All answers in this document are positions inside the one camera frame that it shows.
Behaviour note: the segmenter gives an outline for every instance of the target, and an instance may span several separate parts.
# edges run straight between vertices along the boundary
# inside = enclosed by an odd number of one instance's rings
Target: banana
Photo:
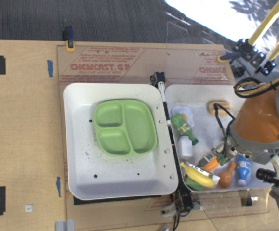
[[[183,162],[180,166],[184,168],[187,176],[198,184],[208,188],[212,188],[214,186],[214,181],[210,177],[201,174],[191,166],[185,165]]]

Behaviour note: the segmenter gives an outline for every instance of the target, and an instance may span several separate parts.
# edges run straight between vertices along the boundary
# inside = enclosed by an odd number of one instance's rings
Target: blue tape
[[[57,190],[58,190],[58,195],[59,198],[61,197],[61,183],[60,183],[60,177],[57,177],[57,181],[56,181],[56,186],[57,186]]]
[[[47,70],[49,78],[53,77],[53,62],[51,60],[47,60]]]

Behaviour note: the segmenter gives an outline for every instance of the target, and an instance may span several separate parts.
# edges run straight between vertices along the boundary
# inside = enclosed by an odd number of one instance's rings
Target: yellow pole
[[[262,21],[262,23],[258,26],[258,28],[253,33],[253,35],[248,39],[248,43],[254,46],[256,44],[256,41],[266,33],[266,31],[271,27],[271,25],[275,22],[275,20],[278,17],[279,17],[279,0],[274,5],[272,10],[269,12],[269,14],[265,17],[265,19]]]
[[[273,61],[279,54],[279,42],[267,53],[266,58],[269,61]]]

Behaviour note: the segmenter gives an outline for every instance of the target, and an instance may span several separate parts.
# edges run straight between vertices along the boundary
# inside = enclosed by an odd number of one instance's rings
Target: toy bottle
[[[198,139],[193,135],[192,128],[189,126],[189,124],[183,119],[180,113],[174,114],[170,118],[173,126],[179,131],[181,135],[186,135],[189,137],[190,140],[192,140],[192,144],[196,145],[199,141]]]
[[[238,185],[241,187],[246,186],[246,177],[250,173],[251,163],[242,155],[237,155],[237,169],[239,180]]]
[[[193,145],[188,136],[180,136],[177,151],[180,161],[190,161],[193,156]]]
[[[191,108],[186,105],[180,105],[180,106],[174,106],[170,110],[171,116],[180,113],[183,119],[189,124],[189,126],[192,128],[194,126],[193,121],[193,113],[191,111]]]
[[[232,172],[235,170],[237,164],[234,161],[230,161],[228,169],[222,172],[219,177],[219,185],[223,188],[227,188],[230,186],[232,182]]]

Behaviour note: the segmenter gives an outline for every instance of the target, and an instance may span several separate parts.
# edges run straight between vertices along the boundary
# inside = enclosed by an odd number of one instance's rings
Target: orange toy
[[[219,185],[223,188],[229,187],[232,182],[232,172],[235,170],[237,164],[234,161],[230,161],[228,169],[222,172],[219,177]]]
[[[202,169],[211,172],[211,170],[215,169],[217,166],[219,166],[219,164],[220,163],[217,161],[217,157],[214,156],[213,159],[208,162]]]

